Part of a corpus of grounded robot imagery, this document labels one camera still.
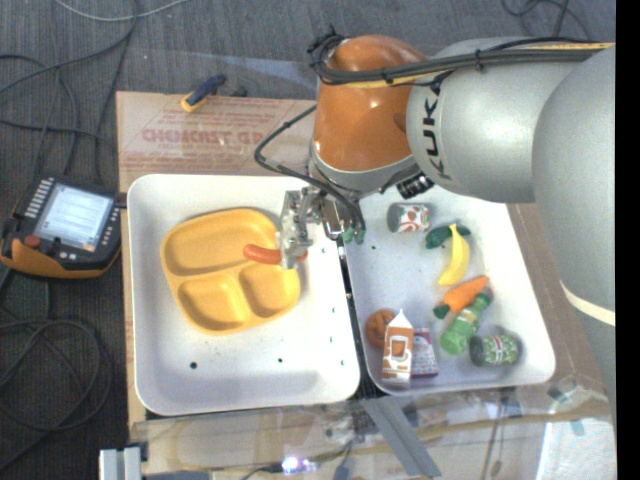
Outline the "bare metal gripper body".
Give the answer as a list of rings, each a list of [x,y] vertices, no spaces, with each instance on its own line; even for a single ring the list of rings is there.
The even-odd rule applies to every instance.
[[[307,225],[310,235],[311,227],[319,226],[332,240],[338,239],[350,226],[345,205],[313,186],[303,186],[285,193],[280,230],[296,230],[297,225],[302,223]]]

